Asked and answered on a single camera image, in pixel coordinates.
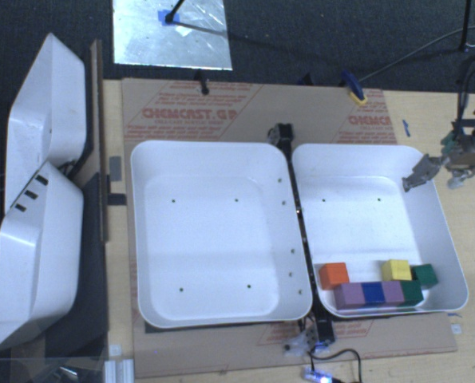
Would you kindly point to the purple cube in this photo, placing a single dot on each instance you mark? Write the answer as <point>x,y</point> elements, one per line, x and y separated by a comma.
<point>393,291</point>
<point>349,295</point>

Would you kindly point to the brown cardboard board red print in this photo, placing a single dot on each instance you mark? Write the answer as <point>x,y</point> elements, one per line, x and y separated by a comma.
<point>237,110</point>

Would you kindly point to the green cube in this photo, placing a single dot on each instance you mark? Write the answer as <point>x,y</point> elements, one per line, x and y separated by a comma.
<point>425,275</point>
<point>412,291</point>

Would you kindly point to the blue cube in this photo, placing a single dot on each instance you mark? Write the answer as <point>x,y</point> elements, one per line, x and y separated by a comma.
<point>373,293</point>

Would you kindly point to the white plastic tray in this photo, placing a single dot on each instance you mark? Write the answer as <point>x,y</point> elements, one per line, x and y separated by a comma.
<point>361,222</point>
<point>209,234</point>

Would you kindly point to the orange cube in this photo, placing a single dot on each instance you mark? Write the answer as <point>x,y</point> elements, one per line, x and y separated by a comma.
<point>333,275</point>

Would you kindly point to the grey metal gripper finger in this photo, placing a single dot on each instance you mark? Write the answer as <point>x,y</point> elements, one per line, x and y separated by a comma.
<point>420,172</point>

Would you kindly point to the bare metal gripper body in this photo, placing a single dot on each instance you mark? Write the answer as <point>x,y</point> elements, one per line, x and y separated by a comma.
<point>470,156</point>

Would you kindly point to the thin black and white rod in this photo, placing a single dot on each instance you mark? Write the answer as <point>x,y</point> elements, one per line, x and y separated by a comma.
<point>299,210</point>

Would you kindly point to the yellow cube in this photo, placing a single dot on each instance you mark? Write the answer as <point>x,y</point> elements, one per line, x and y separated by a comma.
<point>396,269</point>

